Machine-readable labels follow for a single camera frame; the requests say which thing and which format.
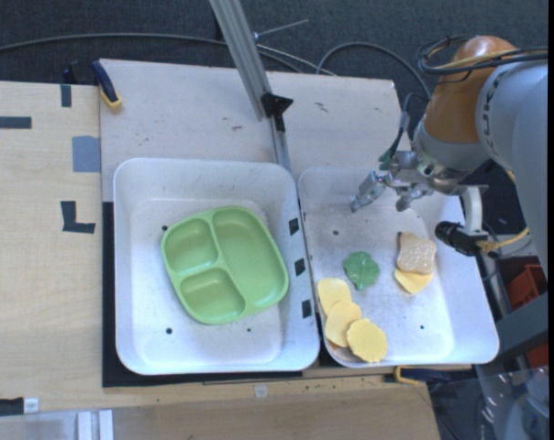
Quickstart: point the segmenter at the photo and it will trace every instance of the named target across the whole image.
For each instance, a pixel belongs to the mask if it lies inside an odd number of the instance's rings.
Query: dark background
[[[253,31],[309,19],[261,37],[259,43],[317,64],[339,44],[366,41],[336,52],[325,68],[338,75],[393,80],[400,102],[422,93],[416,77],[394,56],[416,66],[422,45],[455,35],[495,35],[520,48],[548,45],[548,0],[241,0]],[[0,48],[38,39],[95,33],[162,33],[213,39],[207,0],[0,0]],[[90,63],[99,58],[233,67],[223,46],[161,38],[84,38],[0,49],[0,80],[63,83],[76,62],[80,83],[93,83]],[[291,59],[298,70],[314,70]],[[290,71],[263,58],[267,70]],[[424,77],[430,90],[435,79]],[[411,117],[425,105],[410,104]],[[373,168],[377,168],[373,159]],[[469,182],[489,184],[485,220],[495,233],[524,226],[515,189],[499,168],[484,167]]]

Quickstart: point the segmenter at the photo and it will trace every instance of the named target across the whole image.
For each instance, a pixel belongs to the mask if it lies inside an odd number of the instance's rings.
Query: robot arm
[[[357,211],[387,188],[397,192],[399,211],[434,192],[460,195],[465,226],[441,222],[437,237],[463,254],[477,254],[476,243],[487,237],[481,230],[482,186],[460,182],[494,160],[515,175],[522,212],[548,276],[548,53],[520,51],[489,36],[459,43],[439,71],[444,74],[411,136],[411,150],[381,158],[385,172],[366,178],[351,209]],[[428,49],[433,53],[440,47]]]

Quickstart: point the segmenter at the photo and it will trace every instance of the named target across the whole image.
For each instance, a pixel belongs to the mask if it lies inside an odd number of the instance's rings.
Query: wooden surface
[[[419,438],[437,438],[427,391],[383,384],[381,373],[389,370],[315,365],[301,379],[103,389],[102,181],[97,172],[72,168],[72,138],[101,136],[100,103],[93,86],[73,86],[72,106],[62,107],[59,85],[0,82],[0,116],[32,118],[31,129],[0,130],[0,399],[37,398],[42,412],[177,403],[190,412],[221,400],[274,402],[280,412],[300,402],[318,425],[318,406],[366,397],[381,410],[373,425],[401,432],[401,423],[389,419],[398,406],[411,406],[411,415],[424,419],[417,431],[428,436]],[[77,221],[95,223],[94,232],[63,231],[61,201],[75,201]],[[306,402],[312,396],[319,398],[315,407]],[[412,398],[404,403],[405,396]],[[232,407],[216,408],[233,415]],[[261,409],[258,422],[268,412]],[[294,430],[303,430],[300,419]]]

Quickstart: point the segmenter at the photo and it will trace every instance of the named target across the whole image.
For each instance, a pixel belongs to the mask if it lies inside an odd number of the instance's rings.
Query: red object
[[[524,271],[505,287],[513,310],[531,302],[547,289],[546,275],[538,264],[526,264]],[[548,342],[526,353],[533,368],[548,364]]]

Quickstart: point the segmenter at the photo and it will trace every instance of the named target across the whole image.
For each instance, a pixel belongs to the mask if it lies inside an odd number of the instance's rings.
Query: green plate
[[[185,310],[207,325],[264,310],[289,287],[271,233],[245,207],[219,207],[176,222],[165,231],[161,252]]]

